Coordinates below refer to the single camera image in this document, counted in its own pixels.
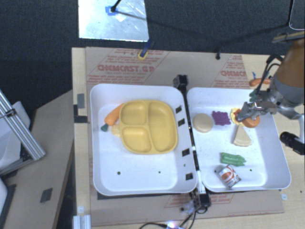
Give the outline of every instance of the toy bread slice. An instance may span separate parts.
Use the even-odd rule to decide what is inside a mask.
[[[233,143],[242,147],[247,147],[252,144],[252,140],[242,125],[238,125]]]

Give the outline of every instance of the soda can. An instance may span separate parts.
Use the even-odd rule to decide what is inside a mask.
[[[230,165],[227,165],[225,168],[223,168],[218,173],[218,175],[228,187],[233,187],[237,182],[241,180],[238,174],[233,169],[233,167]]]

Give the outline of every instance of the yellow divided plate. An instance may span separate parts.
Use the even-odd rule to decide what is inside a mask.
[[[178,142],[172,109],[155,100],[126,102],[120,110],[120,135],[124,146],[137,154],[164,154]]]

